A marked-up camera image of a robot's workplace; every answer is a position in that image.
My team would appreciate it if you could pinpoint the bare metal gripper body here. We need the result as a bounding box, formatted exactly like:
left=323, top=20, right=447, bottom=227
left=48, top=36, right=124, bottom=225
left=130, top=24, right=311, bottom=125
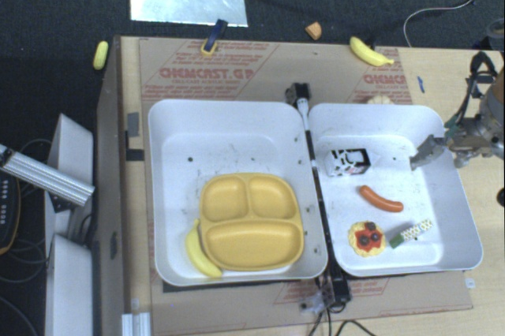
left=443, top=116, right=505, bottom=170

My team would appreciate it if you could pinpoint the white plastic tray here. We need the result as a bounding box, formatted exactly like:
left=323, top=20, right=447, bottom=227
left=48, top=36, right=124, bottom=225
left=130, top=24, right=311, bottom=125
left=307, top=102, right=484, bottom=278
left=148, top=98, right=330, bottom=287

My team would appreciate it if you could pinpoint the orange sausage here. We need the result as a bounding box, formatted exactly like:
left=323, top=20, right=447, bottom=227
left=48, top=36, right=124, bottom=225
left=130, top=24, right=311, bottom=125
left=358, top=184, right=405, bottom=214

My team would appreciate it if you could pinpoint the cream lumpy toy food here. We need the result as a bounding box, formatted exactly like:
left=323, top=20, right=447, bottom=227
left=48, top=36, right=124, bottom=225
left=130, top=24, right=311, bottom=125
left=366, top=94, right=396, bottom=106

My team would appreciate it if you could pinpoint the black and white carton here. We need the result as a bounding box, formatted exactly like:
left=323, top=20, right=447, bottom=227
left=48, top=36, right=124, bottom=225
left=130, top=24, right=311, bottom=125
left=324, top=147, right=382, bottom=179

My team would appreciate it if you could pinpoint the green and white patterned packet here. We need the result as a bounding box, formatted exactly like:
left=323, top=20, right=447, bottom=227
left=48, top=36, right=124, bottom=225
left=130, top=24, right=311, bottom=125
left=388, top=218, right=435, bottom=249

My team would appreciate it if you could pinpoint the yellow spaghetti with red sauce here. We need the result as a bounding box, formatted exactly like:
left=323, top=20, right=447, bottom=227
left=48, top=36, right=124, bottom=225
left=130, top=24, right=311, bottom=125
left=347, top=220, right=388, bottom=259

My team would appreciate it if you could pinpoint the thin black and white rod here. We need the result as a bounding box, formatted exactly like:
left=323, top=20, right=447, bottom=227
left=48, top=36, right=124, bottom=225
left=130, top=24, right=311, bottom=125
left=298, top=99, right=343, bottom=290

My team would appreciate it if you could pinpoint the yellow banana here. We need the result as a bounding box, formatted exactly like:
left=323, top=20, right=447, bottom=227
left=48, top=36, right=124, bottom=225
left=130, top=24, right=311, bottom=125
left=184, top=218, right=224, bottom=279
left=349, top=35, right=395, bottom=68

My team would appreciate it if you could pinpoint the brown bread slice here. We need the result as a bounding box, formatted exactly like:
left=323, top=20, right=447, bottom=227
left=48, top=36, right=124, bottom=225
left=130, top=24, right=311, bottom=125
left=304, top=21, right=324, bottom=40

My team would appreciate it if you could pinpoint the yellow divided plate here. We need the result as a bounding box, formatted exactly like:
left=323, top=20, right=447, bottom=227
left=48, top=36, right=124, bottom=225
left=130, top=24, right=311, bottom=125
left=198, top=172, right=305, bottom=273

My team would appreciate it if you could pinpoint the brown cardboard board red print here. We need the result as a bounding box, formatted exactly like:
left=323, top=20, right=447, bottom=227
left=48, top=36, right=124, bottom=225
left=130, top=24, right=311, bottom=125
left=137, top=38, right=474, bottom=318

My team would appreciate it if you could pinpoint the yellow oblong toy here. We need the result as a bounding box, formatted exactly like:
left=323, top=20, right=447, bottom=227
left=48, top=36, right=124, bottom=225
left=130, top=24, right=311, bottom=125
left=92, top=40, right=110, bottom=71

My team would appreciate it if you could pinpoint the black block with thin wires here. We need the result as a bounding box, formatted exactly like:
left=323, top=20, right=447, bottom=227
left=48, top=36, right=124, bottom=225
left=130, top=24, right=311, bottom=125
left=314, top=270, right=353, bottom=312
left=285, top=82, right=313, bottom=105

